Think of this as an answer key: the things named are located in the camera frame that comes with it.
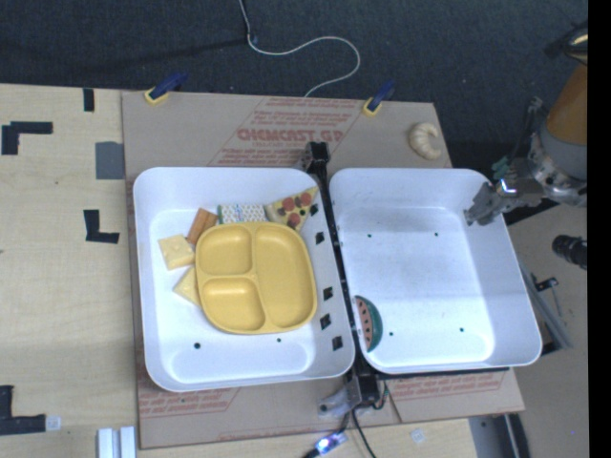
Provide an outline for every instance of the yellow plate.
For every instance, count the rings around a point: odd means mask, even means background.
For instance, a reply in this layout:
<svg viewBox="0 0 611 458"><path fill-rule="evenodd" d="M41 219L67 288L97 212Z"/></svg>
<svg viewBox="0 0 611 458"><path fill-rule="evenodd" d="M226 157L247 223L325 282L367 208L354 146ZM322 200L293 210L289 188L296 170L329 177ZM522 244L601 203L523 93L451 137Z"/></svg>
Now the yellow plate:
<svg viewBox="0 0 611 458"><path fill-rule="evenodd" d="M316 312L306 244L276 222L220 224L196 247L200 301L217 328L239 334L296 329Z"/></svg>

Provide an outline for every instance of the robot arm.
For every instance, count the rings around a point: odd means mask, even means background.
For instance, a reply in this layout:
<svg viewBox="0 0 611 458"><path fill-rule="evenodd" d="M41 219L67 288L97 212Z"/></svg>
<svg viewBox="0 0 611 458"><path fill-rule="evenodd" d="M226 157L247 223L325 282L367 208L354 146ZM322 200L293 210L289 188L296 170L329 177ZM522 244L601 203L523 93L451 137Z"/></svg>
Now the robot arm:
<svg viewBox="0 0 611 458"><path fill-rule="evenodd" d="M558 100L533 131L526 157L510 157L495 185L484 183L465 211L469 225L488 224L517 207L535 207L543 198L584 207L587 204L587 30L569 39L564 51L579 64ZM529 107L529 117L540 103Z"/></svg>

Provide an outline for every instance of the toy watermelon slice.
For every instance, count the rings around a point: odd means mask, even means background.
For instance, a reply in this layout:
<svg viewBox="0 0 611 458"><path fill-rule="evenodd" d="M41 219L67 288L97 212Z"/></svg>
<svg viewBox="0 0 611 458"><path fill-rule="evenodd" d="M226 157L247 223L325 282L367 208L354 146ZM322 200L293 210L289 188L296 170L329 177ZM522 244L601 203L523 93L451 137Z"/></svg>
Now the toy watermelon slice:
<svg viewBox="0 0 611 458"><path fill-rule="evenodd" d="M382 340L384 331L382 317L375 305L365 297L357 295L354 299L356 300L356 308L361 320L361 326L363 327L363 337L365 338L367 352L369 353Z"/></svg>

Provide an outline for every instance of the cheese slice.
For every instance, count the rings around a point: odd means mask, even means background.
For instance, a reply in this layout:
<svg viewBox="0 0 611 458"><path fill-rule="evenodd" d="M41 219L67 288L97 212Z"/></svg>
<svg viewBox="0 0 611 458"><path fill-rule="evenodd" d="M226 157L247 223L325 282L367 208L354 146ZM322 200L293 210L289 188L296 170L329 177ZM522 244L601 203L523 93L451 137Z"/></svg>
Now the cheese slice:
<svg viewBox="0 0 611 458"><path fill-rule="evenodd" d="M195 262L195 252L182 234L160 239L158 242L168 270Z"/></svg>
<svg viewBox="0 0 611 458"><path fill-rule="evenodd" d="M318 187L308 188L290 197L265 205L265 214L273 222L292 227L299 232L312 209Z"/></svg>
<svg viewBox="0 0 611 458"><path fill-rule="evenodd" d="M191 266L179 282L174 286L174 293L179 294L186 300L201 307L200 291L198 290L198 278L196 276L195 266Z"/></svg>

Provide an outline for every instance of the white tray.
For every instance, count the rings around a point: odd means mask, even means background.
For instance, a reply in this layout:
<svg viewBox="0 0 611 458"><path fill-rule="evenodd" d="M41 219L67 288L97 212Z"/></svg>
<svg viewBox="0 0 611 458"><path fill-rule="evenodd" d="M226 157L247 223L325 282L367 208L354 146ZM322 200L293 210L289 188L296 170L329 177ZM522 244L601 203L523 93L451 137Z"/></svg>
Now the white tray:
<svg viewBox="0 0 611 458"><path fill-rule="evenodd" d="M389 374L530 364L541 339L503 217L468 226L486 178L459 169L346 169L330 195L348 291L384 332L366 360ZM363 343L361 322L356 325Z"/></svg>
<svg viewBox="0 0 611 458"><path fill-rule="evenodd" d="M351 367L354 344L320 194L314 199L318 213L301 230L318 309L294 331L220 331L199 307L173 293L186 268L168 271L158 248L159 239L186 235L200 207L215 212L225 203L266 204L315 185L305 173L284 168L154 168L138 176L134 204L144 355L159 386L188 391L295 382L335 377ZM325 240L317 244L318 233Z"/></svg>

